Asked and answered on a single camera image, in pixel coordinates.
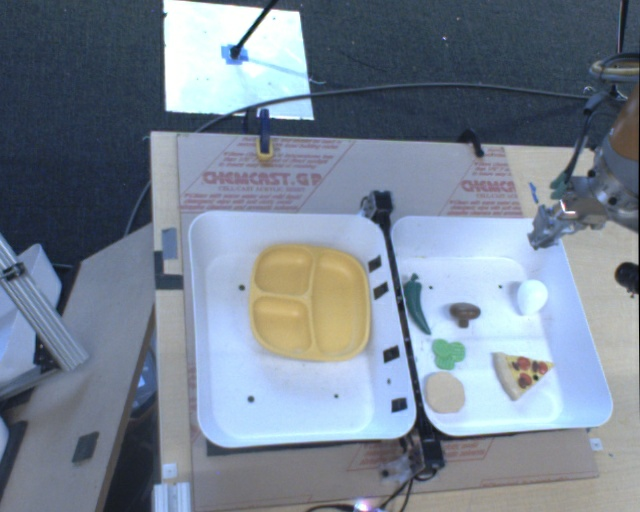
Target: yellow clip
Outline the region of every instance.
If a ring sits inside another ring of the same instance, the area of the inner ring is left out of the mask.
[[[256,139],[256,154],[258,155],[258,160],[261,162],[266,162],[273,158],[273,141],[269,141],[269,151],[267,153],[263,153],[260,151],[260,137]]]

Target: protective paper film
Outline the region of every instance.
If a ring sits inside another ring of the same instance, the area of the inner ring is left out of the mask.
[[[254,103],[308,94],[300,14],[272,10],[239,59],[229,58],[262,9],[164,1],[165,91],[170,112],[226,114]],[[313,119],[311,100],[269,107],[272,117]]]

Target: dark fabric background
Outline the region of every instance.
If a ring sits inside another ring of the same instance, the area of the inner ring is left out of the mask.
[[[219,2],[262,7],[266,1]],[[633,0],[626,48],[638,48]],[[615,53],[616,0],[281,0],[299,10],[309,73],[325,85],[461,81],[581,94]],[[0,233],[74,263],[118,240],[149,177],[153,130],[208,116],[164,110],[161,0],[0,2]],[[582,104],[470,90],[314,101],[282,135],[571,146]],[[240,121],[216,128],[239,132]],[[150,220],[149,203],[136,226]]]

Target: yellow plate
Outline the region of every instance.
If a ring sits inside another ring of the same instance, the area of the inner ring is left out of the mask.
[[[249,314],[253,335],[268,350],[296,359],[343,361],[369,341],[367,275],[345,252],[273,245],[253,266]]]

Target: white egg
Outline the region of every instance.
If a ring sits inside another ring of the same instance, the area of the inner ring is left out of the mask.
[[[518,307],[523,315],[533,315],[540,311],[548,298],[547,287],[537,279],[523,281],[518,288]]]

